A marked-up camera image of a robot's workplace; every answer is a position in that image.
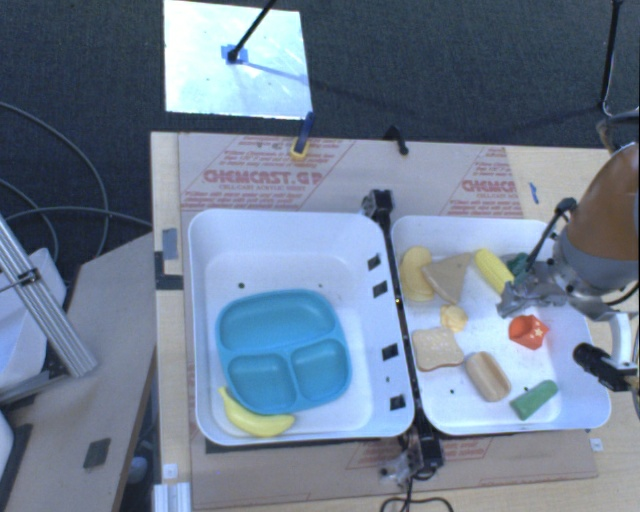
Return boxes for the tan hot dog bun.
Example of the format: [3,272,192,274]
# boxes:
[464,350,513,403]

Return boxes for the brown cardboard board red print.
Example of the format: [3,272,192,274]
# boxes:
[177,132,609,511]

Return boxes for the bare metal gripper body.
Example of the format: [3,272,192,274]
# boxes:
[521,260,624,323]

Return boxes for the black cylinder on white bracket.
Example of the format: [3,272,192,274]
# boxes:
[572,309,639,394]

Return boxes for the thin black rod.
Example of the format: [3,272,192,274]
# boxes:
[377,209,432,451]

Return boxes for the small yellow toy food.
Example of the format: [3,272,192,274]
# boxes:
[439,304,469,333]

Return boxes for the tan triangular bread slice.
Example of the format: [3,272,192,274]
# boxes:
[420,251,474,307]

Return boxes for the yellow corn cob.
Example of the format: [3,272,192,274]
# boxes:
[473,247,516,296]

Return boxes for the tan square bread slice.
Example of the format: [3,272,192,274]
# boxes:
[410,326,466,373]

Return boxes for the black block with thin wires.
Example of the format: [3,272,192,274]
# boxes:
[403,433,447,477]
[361,188,397,217]

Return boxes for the blue divided plate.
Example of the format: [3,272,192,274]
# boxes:
[214,288,354,417]

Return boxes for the white plastic tray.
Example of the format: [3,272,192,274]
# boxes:
[187,208,417,447]
[390,214,613,437]

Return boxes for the green toy cucumber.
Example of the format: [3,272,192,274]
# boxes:
[509,379,559,422]

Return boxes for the yellow banana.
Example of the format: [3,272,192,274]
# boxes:
[217,385,298,439]

